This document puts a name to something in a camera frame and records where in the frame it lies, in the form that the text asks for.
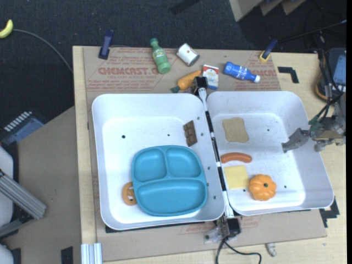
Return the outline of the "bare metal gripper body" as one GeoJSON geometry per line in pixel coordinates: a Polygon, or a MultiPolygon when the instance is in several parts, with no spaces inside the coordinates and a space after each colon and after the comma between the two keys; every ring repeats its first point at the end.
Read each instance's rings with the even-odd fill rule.
{"type": "Polygon", "coordinates": [[[320,152],[327,145],[346,144],[346,121],[342,116],[332,115],[323,119],[312,119],[310,122],[310,137],[315,141],[314,149],[320,152]]]}

